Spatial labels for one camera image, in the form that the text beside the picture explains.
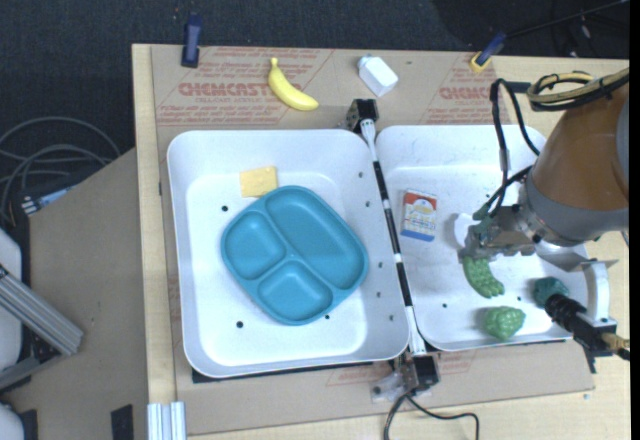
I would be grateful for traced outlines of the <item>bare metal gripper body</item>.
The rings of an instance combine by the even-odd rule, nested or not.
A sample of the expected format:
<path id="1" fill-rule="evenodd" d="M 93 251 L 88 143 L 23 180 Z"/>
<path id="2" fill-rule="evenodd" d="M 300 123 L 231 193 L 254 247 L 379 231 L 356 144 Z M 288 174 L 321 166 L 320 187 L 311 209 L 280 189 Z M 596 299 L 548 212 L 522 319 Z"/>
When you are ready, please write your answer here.
<path id="1" fill-rule="evenodd" d="M 463 244 L 463 260 L 494 261 L 498 256 L 536 255 L 570 272 L 590 261 L 584 242 L 562 237 L 529 206 L 484 205 L 473 213 Z"/>

